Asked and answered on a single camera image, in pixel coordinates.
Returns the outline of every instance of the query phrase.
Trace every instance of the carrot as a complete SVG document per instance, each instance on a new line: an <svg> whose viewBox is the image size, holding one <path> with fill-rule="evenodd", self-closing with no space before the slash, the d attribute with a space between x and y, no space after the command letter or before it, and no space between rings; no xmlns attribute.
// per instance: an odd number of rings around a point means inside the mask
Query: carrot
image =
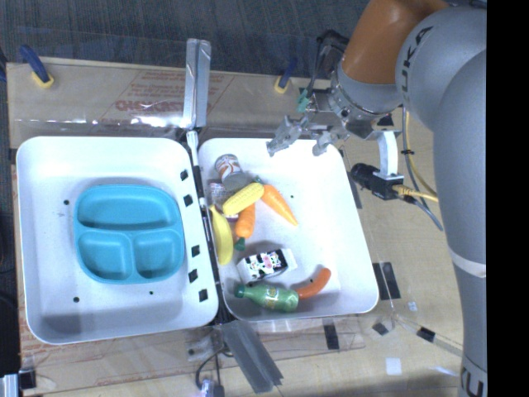
<svg viewBox="0 0 529 397"><path fill-rule="evenodd" d="M271 184L264 185L264 194L261 200L270 206L277 214L281 215L294 226L298 225L298 220L294 217L292 209L289 207L281 193Z"/></svg>
<svg viewBox="0 0 529 397"><path fill-rule="evenodd" d="M247 208L244 208L239 213L239 218L235 224L235 234L239 240L235 244L237 250L245 249L245 239L250 238L254 233L255 226L255 203L252 203Z"/></svg>
<svg viewBox="0 0 529 397"><path fill-rule="evenodd" d="M304 300L318 294L322 291L323 287L327 285L331 278L331 270L329 268L322 268L317 274L316 279L309 285L296 289L299 299Z"/></svg>

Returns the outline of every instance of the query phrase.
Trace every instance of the gray floor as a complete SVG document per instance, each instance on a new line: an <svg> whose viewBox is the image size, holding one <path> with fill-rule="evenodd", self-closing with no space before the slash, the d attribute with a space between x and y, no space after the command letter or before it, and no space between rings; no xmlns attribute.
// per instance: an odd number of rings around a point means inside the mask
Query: gray floor
<svg viewBox="0 0 529 397"><path fill-rule="evenodd" d="M279 74L296 57L311 74L316 38L350 36L369 0L0 0L0 46L10 61L39 55L182 66L185 41L212 43L212 69ZM0 376L16 371L16 276L6 86L0 83Z"/></svg>

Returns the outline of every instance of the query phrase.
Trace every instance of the green bottle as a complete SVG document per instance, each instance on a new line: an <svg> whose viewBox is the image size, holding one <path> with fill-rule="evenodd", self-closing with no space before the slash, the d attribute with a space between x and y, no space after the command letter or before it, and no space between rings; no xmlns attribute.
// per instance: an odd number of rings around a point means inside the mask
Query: green bottle
<svg viewBox="0 0 529 397"><path fill-rule="evenodd" d="M251 287L238 285L235 296L246 297L259 306L281 312L293 312L298 306L299 296L293 289L284 289L273 285L258 284Z"/></svg>

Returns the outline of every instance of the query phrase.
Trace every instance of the blue plate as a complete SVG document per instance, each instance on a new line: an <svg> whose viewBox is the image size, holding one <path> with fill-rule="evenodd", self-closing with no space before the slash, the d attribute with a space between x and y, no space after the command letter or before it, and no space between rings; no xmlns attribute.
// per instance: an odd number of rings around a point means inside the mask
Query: blue plate
<svg viewBox="0 0 529 397"><path fill-rule="evenodd" d="M97 185L84 191L74 210L79 264L95 280L138 284L164 280L183 263L178 204L145 185Z"/></svg>

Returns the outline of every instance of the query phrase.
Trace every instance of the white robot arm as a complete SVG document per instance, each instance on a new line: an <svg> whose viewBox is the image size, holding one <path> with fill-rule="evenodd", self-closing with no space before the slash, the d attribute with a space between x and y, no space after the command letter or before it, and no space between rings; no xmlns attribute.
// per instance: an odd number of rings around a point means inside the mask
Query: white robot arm
<svg viewBox="0 0 529 397"><path fill-rule="evenodd" d="M348 136L378 140L382 153L382 143L391 140L373 124L400 106L433 132L436 192L464 321L459 392L484 397L487 5L462 1L371 0L331 74L331 87L302 95L301 120L286 117L267 146L273 155L308 132L317 138L314 155ZM318 125L328 113L333 121L327 116ZM367 175L376 175L370 176L380 188L376 195L386 199L399 178L382 165L381 157L381 169Z"/></svg>

